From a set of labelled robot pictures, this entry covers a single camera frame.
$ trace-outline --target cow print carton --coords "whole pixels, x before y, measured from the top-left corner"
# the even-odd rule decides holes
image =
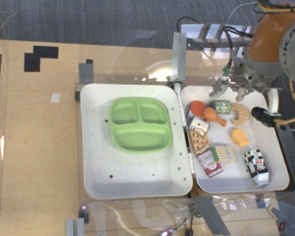
[[[269,183],[269,172],[259,149],[248,151],[244,159],[252,179],[258,185]]]

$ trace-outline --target toy food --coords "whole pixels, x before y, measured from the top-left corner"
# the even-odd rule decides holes
[[[199,154],[197,159],[208,177],[213,177],[223,171],[222,166],[214,160],[211,150]]]
[[[229,115],[231,112],[231,103],[228,100],[213,100],[210,106],[215,109],[217,114]]]
[[[203,117],[203,111],[207,106],[202,101],[196,100],[191,102],[187,118],[192,119],[194,116]]]
[[[237,112],[237,119],[232,119],[231,122],[234,125],[242,126],[244,125],[247,120],[249,119],[249,112],[248,110],[239,103],[233,103],[231,105],[232,111]]]
[[[248,151],[244,159],[250,176],[258,185],[269,183],[269,172],[259,149]]]
[[[201,136],[196,132],[189,130],[189,136],[192,144],[193,151],[195,155],[202,154],[210,146],[211,142]]]
[[[204,136],[207,133],[209,127],[210,124],[196,116],[193,117],[191,123],[189,124],[189,130],[192,130],[201,136]]]
[[[207,108],[203,111],[203,115],[205,117],[206,120],[208,121],[217,121],[218,123],[220,123],[223,127],[226,126],[226,120],[221,119],[216,111],[213,108]]]
[[[239,146],[247,146],[249,144],[249,140],[246,137],[245,131],[240,128],[235,128],[232,131],[232,140],[237,143]]]
[[[216,162],[231,163],[237,161],[237,157],[232,146],[213,146],[211,151]]]

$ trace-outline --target wooden surface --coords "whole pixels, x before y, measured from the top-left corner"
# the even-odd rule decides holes
[[[24,72],[24,53],[32,53],[34,45],[58,46],[59,58],[41,59],[40,72]],[[3,167],[0,158],[0,236],[64,236],[65,220],[76,219],[83,200],[89,200],[79,181],[74,97],[79,63],[93,59],[96,82],[142,83],[148,80],[148,72],[168,66],[172,51],[0,41],[0,54],[6,76],[2,82],[0,75],[0,138],[5,135]],[[187,77],[211,85],[225,60],[216,65],[201,60],[200,52],[187,52]],[[59,103],[51,102],[53,93],[60,94]],[[148,235],[146,230],[137,228],[136,235]],[[120,235],[133,234],[125,230]]]

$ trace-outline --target red lid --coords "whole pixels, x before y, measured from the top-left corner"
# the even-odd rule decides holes
[[[191,112],[198,117],[203,116],[203,111],[206,108],[207,108],[206,104],[204,104],[202,101],[199,101],[199,100],[191,102],[191,105],[190,105]]]

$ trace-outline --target green plate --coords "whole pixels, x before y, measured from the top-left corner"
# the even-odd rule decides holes
[[[152,98],[121,98],[110,109],[114,144],[126,152],[157,152],[172,142],[168,112]]]

